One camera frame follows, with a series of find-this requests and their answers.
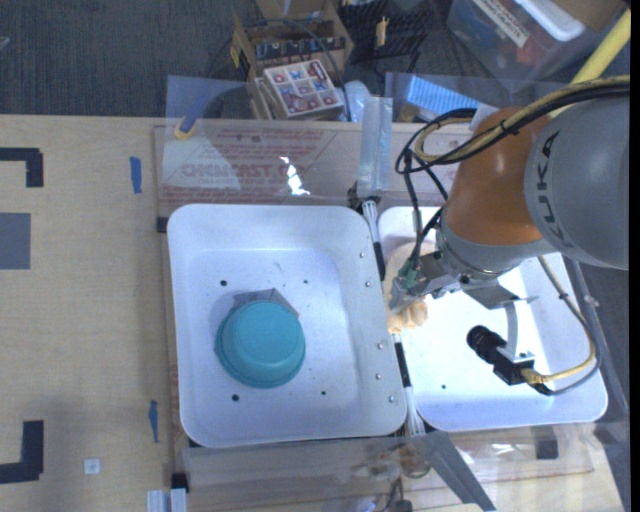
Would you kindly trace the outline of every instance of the metal plate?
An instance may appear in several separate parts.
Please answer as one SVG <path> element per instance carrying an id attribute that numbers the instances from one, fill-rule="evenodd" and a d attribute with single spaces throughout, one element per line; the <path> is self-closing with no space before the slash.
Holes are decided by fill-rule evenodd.
<path id="1" fill-rule="evenodd" d="M 368 437 L 403 423 L 402 381 L 362 217 L 341 207 L 197 204 L 177 210 L 167 233 L 180 415 L 191 439 L 227 447 Z M 299 313 L 307 354 L 293 380 L 255 389 L 225 372 L 214 337 L 235 294 L 270 288 Z"/>
<path id="2" fill-rule="evenodd" d="M 423 208 L 426 222 L 437 208 Z M 379 230 L 386 258 L 415 241 L 411 208 L 391 208 L 380 215 Z M 435 243 L 433 232 L 428 241 Z M 573 296 L 562 257 L 547 259 L 565 290 Z M 518 351 L 536 356 L 541 373 L 557 372 L 581 363 L 588 340 L 581 325 L 558 298 L 537 259 L 524 261 L 499 279 L 518 296 L 539 298 L 517 303 Z M 507 337 L 504 309 L 489 311 L 462 292 L 427 298 L 429 318 L 402 335 L 418 411 L 434 427 L 471 431 L 531 425 L 581 423 L 598 419 L 606 410 L 607 393 L 600 373 L 568 393 L 547 397 L 527 385 L 508 386 L 467 345 L 469 330 L 484 325 Z M 564 387 L 576 378 L 557 382 Z"/>

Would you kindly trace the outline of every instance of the blue lid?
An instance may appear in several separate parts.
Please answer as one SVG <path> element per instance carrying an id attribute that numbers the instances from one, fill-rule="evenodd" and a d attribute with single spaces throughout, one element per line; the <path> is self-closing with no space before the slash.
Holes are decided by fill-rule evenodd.
<path id="1" fill-rule="evenodd" d="M 258 300 L 229 313 L 218 328 L 215 351 L 234 379 L 254 388 L 273 388 L 298 373 L 305 340 L 288 308 Z"/>

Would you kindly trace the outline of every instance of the wooden table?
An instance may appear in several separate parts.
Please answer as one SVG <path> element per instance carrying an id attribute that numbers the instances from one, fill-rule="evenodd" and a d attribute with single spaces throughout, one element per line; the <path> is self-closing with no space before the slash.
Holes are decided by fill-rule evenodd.
<path id="1" fill-rule="evenodd" d="M 0 146 L 44 155 L 43 187 L 25 186 L 24 162 L 0 162 L 0 212 L 30 214 L 31 249 L 28 269 L 0 269 L 0 464 L 20 461 L 23 422 L 44 422 L 44 471 L 37 481 L 0 485 L 2 510 L 144 511 L 147 491 L 168 488 L 173 340 L 153 147 L 153 129 L 163 124 L 0 116 Z M 141 164 L 139 193 L 131 157 Z M 593 471 L 485 489 L 499 510 L 622 510 L 602 447 L 593 440 L 585 449 Z M 86 475 L 92 458 L 101 471 Z M 416 510 L 455 503 L 442 488 L 407 497 Z"/>

